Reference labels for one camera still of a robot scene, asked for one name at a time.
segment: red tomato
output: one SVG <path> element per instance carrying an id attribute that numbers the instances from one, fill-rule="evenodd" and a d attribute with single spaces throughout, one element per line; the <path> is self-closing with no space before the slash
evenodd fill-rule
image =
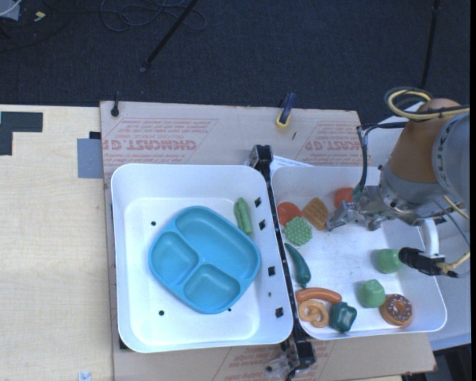
<path id="1" fill-rule="evenodd" d="M 337 192 L 335 192 L 335 198 L 333 199 L 333 205 L 339 207 L 343 200 L 347 203 L 352 202 L 352 187 L 342 187 Z"/>
<path id="2" fill-rule="evenodd" d="M 286 226 L 286 223 L 295 217 L 301 217 L 301 210 L 294 203 L 282 202 L 277 205 L 278 222 Z"/>

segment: blue divided plate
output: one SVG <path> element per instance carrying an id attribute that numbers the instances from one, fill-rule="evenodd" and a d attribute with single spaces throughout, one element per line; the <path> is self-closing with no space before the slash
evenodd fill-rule
<path id="1" fill-rule="evenodd" d="M 178 212 L 148 253 L 152 274 L 196 311 L 219 314 L 257 276 L 261 255 L 254 241 L 204 206 Z"/>

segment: white tray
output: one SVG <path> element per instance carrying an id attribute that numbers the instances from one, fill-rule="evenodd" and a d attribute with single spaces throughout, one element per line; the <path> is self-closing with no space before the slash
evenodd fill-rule
<path id="1" fill-rule="evenodd" d="M 341 187 L 355 187 L 362 173 L 361 167 L 281 167 L 274 172 L 271 186 L 277 204 L 292 202 L 300 210 L 312 198 L 318 197 L 330 216 L 335 207 L 333 197 Z M 369 168 L 367 185 L 376 185 L 379 171 Z M 329 232 L 313 227 L 313 238 L 298 251 L 312 273 L 307 287 L 323 287 L 339 292 L 343 301 L 358 310 L 351 330 L 339 333 L 331 327 L 316 328 L 300 321 L 312 337 L 331 340 L 342 337 L 362 337 L 391 333 L 435 332 L 444 327 L 446 306 L 434 277 L 403 266 L 393 274 L 382 274 L 374 267 L 374 252 L 381 248 L 413 247 L 424 249 L 420 230 L 399 220 L 387 221 L 369 231 L 363 224 L 351 221 Z M 301 287 L 294 280 L 294 266 L 286 253 L 288 267 L 296 292 Z M 389 325 L 378 308 L 364 308 L 356 297 L 357 288 L 368 279 L 378 280 L 387 294 L 403 294 L 413 304 L 413 321 L 405 328 Z"/>
<path id="2" fill-rule="evenodd" d="M 290 335 L 293 315 L 267 186 L 258 171 L 240 165 L 126 164 L 114 172 L 111 193 L 118 330 L 128 347 L 166 352 L 277 344 Z M 162 228 L 189 206 L 205 206 L 236 221 L 233 207 L 239 197 L 249 205 L 259 273 L 229 310 L 201 314 L 155 278 L 148 250 Z"/>

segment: brown waffle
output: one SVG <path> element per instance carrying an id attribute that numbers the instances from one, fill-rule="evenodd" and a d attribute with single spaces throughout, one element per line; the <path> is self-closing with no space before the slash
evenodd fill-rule
<path id="1" fill-rule="evenodd" d="M 328 219 L 328 208 L 319 198 L 313 198 L 307 206 L 301 210 L 301 215 L 310 221 L 318 230 L 323 230 L 326 227 L 326 220 Z"/>

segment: yellow and blue tool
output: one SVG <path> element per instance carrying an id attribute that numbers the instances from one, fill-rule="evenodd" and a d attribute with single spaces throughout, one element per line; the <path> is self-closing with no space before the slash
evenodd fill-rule
<path id="1" fill-rule="evenodd" d="M 282 107 L 282 104 L 283 103 L 285 104 L 283 105 L 284 109 L 278 113 L 277 120 L 275 121 L 275 124 L 277 125 L 277 127 L 284 129 L 285 127 L 288 126 L 291 119 L 291 109 L 293 108 L 293 104 L 295 100 L 296 100 L 295 93 L 287 94 L 284 100 L 282 100 L 280 106 Z"/>

